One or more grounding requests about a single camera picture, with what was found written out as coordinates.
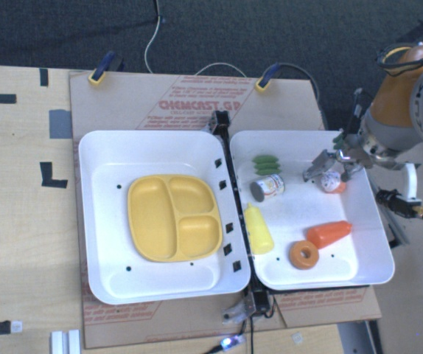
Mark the white plastic tray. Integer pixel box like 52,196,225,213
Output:
77,129,253,306
229,129,396,292

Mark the black block with thin wires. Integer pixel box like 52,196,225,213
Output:
210,110,232,136
242,288,276,316

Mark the orange doughnut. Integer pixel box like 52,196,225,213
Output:
288,240,321,271

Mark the black cylinder on white bracket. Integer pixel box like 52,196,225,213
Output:
376,162,423,220

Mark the green pea pod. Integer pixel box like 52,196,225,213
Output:
251,154,283,177

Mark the small white can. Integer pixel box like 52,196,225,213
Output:
249,173,286,203

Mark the brown cardboard board red print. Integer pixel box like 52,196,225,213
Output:
69,70,382,350

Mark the orange carrot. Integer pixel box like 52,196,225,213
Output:
305,220,354,251

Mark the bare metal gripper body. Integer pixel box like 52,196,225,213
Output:
335,132,400,170

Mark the white and orange egg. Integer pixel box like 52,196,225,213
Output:
319,170,347,195

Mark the yellow bottle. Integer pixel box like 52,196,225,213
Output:
243,202,276,256

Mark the yellow divided plate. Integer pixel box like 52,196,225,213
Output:
127,174,224,263

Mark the thin black rod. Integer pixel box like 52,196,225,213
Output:
217,123,268,311

